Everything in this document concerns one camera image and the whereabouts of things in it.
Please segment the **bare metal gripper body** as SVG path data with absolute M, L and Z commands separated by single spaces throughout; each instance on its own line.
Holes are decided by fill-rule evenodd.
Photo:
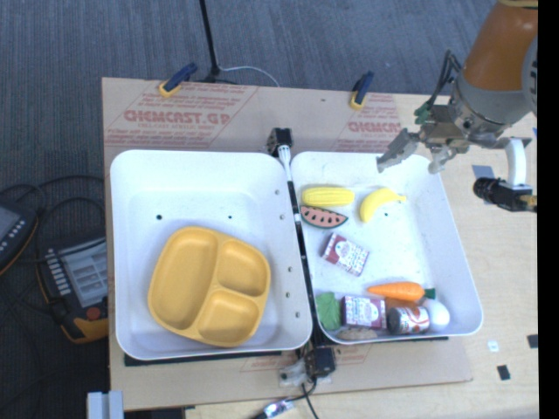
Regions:
M 494 147 L 508 124 L 497 122 L 463 105 L 434 105 L 419 130 L 427 147 L 454 148 L 460 153 L 470 146 Z

